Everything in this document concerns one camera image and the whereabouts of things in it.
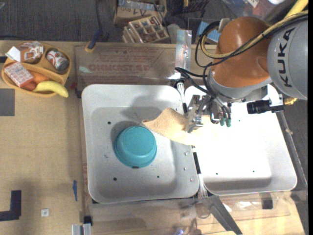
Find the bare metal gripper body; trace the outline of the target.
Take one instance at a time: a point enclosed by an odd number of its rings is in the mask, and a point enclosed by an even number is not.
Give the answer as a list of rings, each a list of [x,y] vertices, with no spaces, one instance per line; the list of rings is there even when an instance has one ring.
[[[194,94],[188,105],[188,118],[209,116],[211,118],[231,118],[231,109],[219,98],[212,99],[208,95]]]

